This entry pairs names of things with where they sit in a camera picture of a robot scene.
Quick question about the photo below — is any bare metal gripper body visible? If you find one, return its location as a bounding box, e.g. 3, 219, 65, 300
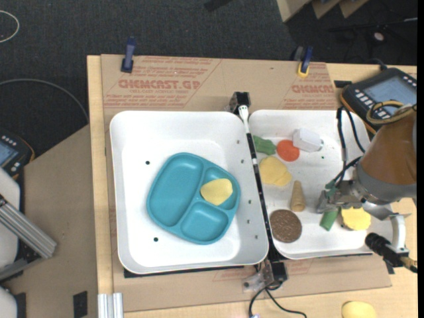
325, 180, 364, 208

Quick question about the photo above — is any yellow wavy toy slice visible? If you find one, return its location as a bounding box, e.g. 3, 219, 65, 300
341, 206, 372, 232

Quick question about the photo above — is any green toy bean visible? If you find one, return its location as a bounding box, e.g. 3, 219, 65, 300
319, 209, 340, 232

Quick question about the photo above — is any tan ice cream cone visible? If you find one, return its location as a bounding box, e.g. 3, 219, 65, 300
290, 180, 307, 213

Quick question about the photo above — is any white plastic tray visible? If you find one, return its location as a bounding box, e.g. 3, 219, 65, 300
109, 110, 270, 275
247, 109, 396, 260

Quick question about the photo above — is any brown round biscuit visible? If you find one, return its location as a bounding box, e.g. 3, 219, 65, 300
268, 209, 303, 244

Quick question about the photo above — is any yellow toy food lump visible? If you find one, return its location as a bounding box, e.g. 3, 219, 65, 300
258, 155, 293, 187

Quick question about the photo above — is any orange round toy food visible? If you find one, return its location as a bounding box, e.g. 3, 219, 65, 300
276, 139, 301, 162

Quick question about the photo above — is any small white carton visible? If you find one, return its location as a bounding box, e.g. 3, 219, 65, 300
292, 127, 325, 153

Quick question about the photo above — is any thin black and white rod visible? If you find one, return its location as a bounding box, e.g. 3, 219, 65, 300
238, 105, 276, 262

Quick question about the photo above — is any green toy vegetable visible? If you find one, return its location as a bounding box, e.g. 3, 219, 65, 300
252, 134, 278, 156

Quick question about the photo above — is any yellow oval toy food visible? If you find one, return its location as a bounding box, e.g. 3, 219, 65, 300
341, 300, 378, 318

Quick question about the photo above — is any yellow potato chip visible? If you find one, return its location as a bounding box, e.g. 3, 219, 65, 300
199, 178, 234, 207

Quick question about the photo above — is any blue divided plate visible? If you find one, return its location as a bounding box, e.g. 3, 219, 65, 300
145, 152, 242, 246

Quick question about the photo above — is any brown cardboard board, red print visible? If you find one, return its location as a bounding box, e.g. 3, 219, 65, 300
100, 54, 394, 313

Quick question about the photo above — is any black cylinder on white bracket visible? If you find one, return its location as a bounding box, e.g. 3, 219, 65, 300
364, 202, 412, 268

